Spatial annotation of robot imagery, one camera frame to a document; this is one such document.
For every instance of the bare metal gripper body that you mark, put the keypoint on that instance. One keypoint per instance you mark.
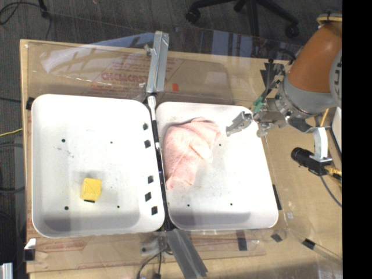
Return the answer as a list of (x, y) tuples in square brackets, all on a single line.
[(273, 117)]

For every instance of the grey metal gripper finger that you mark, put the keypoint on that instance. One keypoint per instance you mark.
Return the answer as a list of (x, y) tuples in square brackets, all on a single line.
[(262, 131), (239, 123)]

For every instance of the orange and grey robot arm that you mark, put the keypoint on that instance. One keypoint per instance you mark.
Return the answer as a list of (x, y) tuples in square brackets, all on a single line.
[(312, 65)]

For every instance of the pink cloth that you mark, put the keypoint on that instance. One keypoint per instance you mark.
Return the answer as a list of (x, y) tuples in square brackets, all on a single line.
[(186, 150)]

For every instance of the white plastic tray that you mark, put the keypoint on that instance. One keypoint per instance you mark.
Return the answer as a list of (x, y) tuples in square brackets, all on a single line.
[(96, 161), (232, 185)]

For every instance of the thin black and white rod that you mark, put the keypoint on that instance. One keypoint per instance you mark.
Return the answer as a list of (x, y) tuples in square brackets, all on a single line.
[(156, 138)]

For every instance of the yellow cube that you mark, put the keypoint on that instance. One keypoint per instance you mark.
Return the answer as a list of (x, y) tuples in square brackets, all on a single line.
[(90, 188)]

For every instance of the black cylinder on white bracket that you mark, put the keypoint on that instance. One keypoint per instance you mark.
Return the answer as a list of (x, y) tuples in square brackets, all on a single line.
[(313, 163)]

